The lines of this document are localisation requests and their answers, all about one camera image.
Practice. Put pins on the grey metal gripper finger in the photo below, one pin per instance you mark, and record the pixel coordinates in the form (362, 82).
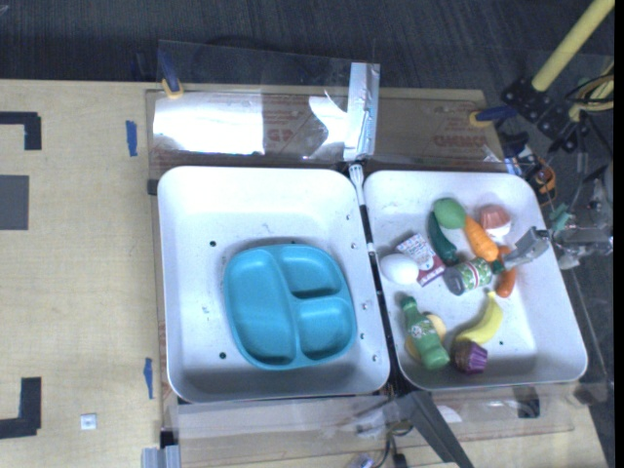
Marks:
(531, 244)

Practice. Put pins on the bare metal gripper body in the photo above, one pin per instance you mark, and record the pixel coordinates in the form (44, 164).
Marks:
(580, 242)

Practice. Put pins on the orange sausage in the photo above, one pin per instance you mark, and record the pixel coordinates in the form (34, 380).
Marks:
(507, 283)

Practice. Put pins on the orange carrot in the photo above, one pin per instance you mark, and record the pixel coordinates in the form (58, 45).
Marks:
(480, 239)

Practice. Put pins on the green and grey can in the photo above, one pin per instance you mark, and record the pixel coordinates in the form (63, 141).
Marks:
(473, 274)

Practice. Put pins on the white plastic tray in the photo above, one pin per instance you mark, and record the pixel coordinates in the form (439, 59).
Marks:
(536, 320)
(253, 203)

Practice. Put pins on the light green pear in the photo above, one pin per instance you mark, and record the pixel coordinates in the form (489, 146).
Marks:
(449, 212)

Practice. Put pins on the yellow banana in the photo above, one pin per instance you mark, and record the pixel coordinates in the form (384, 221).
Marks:
(490, 322)

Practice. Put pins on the dark green cucumber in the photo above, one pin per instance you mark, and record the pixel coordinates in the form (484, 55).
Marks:
(441, 244)

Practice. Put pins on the red and white carton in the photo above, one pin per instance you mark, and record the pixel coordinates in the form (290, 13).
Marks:
(423, 256)

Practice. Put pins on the purple cupcake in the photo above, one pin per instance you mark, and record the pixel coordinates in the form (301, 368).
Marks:
(469, 357)

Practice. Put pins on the white egg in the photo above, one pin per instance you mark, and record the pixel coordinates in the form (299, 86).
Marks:
(399, 268)

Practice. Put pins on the green bottle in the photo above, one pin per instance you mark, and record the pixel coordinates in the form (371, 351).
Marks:
(424, 334)

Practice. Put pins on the blue divided plate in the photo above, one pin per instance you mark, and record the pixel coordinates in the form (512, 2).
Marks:
(265, 305)

